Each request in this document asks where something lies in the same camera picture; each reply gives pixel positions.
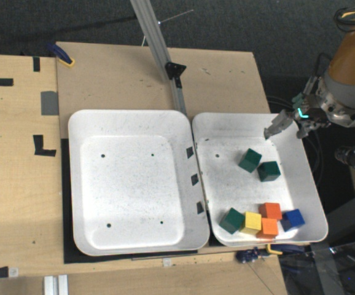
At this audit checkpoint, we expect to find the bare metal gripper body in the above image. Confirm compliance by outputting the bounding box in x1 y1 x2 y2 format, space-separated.
293 81 355 132

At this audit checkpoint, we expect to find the brown cardboard board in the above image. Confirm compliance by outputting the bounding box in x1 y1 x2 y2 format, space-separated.
55 41 289 295

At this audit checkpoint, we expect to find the blue cube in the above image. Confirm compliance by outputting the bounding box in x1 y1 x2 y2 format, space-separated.
280 208 306 232

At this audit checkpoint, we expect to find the yellow cube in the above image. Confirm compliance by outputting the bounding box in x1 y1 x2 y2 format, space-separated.
239 211 262 235

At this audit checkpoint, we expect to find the white plastic tray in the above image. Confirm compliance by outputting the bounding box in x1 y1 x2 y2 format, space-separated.
192 112 329 248
68 109 211 257

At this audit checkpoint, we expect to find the green cube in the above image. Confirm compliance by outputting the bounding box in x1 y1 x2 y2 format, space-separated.
219 207 246 235
238 147 263 174
257 160 281 183

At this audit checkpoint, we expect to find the black cylinder on white bracket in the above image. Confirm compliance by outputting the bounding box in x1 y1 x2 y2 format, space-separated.
334 146 355 170

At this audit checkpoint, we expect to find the orange cube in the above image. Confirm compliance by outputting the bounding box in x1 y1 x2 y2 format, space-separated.
258 202 283 221
256 217 279 239

